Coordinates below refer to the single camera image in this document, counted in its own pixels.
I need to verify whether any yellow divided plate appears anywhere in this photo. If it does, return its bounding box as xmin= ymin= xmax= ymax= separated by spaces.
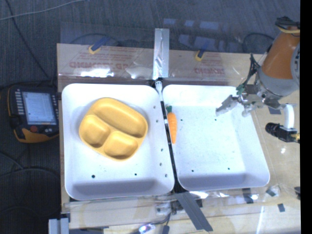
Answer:
xmin=78 ymin=97 xmax=149 ymax=162

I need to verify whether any white plastic tray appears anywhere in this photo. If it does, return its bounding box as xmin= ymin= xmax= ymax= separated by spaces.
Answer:
xmin=161 ymin=83 xmax=271 ymax=192
xmin=60 ymin=82 xmax=176 ymax=201

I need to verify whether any black cylinder on white bracket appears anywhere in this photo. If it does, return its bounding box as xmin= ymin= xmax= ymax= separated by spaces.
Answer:
xmin=265 ymin=103 xmax=298 ymax=142

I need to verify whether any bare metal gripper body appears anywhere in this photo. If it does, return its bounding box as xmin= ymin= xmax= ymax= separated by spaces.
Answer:
xmin=237 ymin=83 xmax=281 ymax=109

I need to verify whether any orange toy carrot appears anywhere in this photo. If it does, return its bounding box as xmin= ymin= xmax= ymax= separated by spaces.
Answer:
xmin=165 ymin=104 xmax=178 ymax=145

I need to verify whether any brown cardboard board red print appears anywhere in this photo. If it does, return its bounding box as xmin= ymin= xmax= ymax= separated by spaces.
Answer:
xmin=56 ymin=42 xmax=301 ymax=234

